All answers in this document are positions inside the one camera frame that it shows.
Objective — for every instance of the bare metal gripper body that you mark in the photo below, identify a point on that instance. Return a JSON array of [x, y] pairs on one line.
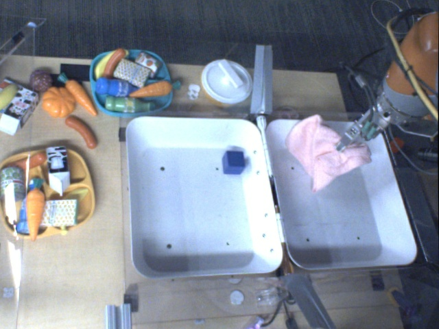
[[356, 129]]

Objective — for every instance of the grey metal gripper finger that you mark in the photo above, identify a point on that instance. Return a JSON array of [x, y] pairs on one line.
[[347, 145], [341, 144]]

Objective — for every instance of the pink cloth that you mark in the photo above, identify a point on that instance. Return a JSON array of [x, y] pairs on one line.
[[320, 153]]

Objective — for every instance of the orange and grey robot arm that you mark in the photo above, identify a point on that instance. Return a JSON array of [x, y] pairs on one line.
[[413, 51]]

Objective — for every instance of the white plastic tray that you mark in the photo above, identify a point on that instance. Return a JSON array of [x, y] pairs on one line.
[[192, 211], [336, 218]]

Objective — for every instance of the thin black and white rod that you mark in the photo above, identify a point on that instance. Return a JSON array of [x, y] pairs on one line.
[[271, 180]]

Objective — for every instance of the blue cube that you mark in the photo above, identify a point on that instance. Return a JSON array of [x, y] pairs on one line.
[[233, 162]]

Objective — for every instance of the yellow bowl with white lid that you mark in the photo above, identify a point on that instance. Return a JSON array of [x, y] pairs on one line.
[[226, 81]]

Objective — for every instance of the small white toy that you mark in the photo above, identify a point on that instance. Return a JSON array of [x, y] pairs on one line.
[[194, 92]]

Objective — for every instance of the clear plastic bottle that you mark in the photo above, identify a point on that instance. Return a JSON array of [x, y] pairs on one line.
[[271, 296]]

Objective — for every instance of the orange carrot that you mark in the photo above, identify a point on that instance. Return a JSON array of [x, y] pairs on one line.
[[152, 89], [35, 207], [81, 96]]

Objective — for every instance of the small can with orange print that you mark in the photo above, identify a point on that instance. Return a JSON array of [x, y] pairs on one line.
[[150, 62]]

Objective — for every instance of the green bottle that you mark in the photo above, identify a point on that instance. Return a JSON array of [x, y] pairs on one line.
[[127, 104]]

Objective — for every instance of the patterned white carton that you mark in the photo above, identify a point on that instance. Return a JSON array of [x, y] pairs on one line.
[[61, 212], [132, 72]]

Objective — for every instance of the blue bottle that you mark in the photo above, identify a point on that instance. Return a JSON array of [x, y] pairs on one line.
[[115, 87], [22, 223]]

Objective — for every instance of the brown sausage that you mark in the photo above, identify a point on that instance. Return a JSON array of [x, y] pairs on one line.
[[115, 60], [36, 160], [82, 131]]

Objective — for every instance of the blue divided plate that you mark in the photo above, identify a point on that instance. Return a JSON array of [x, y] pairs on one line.
[[99, 101]]

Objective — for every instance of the yellow banana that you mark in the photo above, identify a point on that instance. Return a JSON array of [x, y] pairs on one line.
[[100, 65]]

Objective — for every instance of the yellow divided plate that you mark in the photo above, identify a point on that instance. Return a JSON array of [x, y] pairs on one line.
[[84, 180]]

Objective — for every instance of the black and white milk carton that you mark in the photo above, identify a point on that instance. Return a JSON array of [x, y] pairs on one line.
[[58, 168]]

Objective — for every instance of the orange pumpkin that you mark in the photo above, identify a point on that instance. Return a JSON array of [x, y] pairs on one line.
[[58, 102]]

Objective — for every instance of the brown round doughnut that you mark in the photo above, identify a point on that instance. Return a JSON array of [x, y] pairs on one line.
[[40, 80]]

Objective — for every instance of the cow print milk carton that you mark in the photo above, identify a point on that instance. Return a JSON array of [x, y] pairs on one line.
[[20, 110]]

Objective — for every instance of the green patterned can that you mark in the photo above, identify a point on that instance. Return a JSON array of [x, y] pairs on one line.
[[12, 180]]

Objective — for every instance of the yellow corn cob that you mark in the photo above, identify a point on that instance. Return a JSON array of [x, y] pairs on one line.
[[7, 96]]

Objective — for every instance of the black cylinder on white bracket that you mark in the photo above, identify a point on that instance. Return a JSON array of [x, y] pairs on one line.
[[428, 155]]

